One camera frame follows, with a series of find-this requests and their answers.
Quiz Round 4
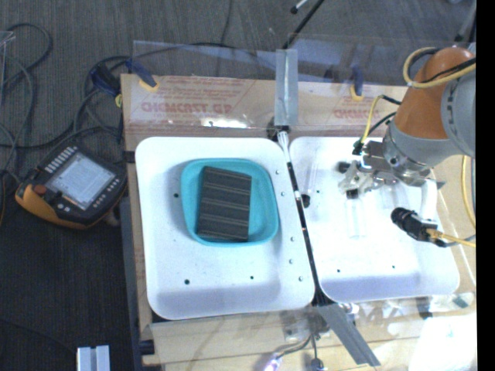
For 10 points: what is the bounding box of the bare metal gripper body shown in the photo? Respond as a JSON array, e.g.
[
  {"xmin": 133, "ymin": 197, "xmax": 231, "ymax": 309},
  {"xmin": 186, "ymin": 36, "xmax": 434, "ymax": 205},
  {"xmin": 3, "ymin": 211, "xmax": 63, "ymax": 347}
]
[{"xmin": 358, "ymin": 138, "xmax": 432, "ymax": 188}]

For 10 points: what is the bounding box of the clear plastic bottle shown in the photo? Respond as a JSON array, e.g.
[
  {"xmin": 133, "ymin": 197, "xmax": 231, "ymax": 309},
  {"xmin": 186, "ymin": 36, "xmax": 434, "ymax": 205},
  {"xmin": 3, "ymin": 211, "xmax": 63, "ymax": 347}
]
[
  {"xmin": 344, "ymin": 189, "xmax": 368, "ymax": 240},
  {"xmin": 303, "ymin": 148, "xmax": 323, "ymax": 209}
]

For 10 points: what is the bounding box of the thin black and white rod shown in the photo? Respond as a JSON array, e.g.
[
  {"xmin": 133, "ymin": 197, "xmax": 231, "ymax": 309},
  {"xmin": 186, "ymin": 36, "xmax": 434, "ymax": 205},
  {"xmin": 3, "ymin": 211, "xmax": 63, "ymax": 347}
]
[{"xmin": 276, "ymin": 128, "xmax": 324, "ymax": 307}]

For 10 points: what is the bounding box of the white plastic tray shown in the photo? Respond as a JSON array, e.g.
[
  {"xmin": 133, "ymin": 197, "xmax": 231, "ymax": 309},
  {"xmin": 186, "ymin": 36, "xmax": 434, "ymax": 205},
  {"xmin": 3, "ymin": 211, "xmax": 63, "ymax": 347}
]
[
  {"xmin": 288, "ymin": 134, "xmax": 462, "ymax": 305},
  {"xmin": 134, "ymin": 135, "xmax": 316, "ymax": 322}
]

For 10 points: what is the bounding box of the blue divided plate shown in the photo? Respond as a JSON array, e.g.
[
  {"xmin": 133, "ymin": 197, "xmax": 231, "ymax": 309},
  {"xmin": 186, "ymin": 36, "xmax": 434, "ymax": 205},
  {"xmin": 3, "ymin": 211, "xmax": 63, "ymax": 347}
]
[{"xmin": 179, "ymin": 157, "xmax": 280, "ymax": 247}]

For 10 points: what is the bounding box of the dark grey striped block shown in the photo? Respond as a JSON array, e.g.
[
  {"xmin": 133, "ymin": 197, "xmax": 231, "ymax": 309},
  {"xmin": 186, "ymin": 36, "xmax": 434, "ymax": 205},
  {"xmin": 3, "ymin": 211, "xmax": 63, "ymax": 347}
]
[{"xmin": 194, "ymin": 165, "xmax": 254, "ymax": 243}]

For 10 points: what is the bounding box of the brown cardboard board red print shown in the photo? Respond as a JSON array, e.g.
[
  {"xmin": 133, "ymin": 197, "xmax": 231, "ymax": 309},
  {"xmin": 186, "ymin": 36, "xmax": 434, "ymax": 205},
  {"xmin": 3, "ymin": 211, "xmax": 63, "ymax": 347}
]
[{"xmin": 119, "ymin": 73, "xmax": 477, "ymax": 367}]

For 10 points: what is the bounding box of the black cylinder on white bracket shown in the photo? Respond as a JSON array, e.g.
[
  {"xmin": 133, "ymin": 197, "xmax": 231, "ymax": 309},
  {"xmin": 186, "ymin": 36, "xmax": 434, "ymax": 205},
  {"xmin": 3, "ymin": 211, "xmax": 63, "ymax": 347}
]
[{"xmin": 390, "ymin": 182, "xmax": 440, "ymax": 243}]

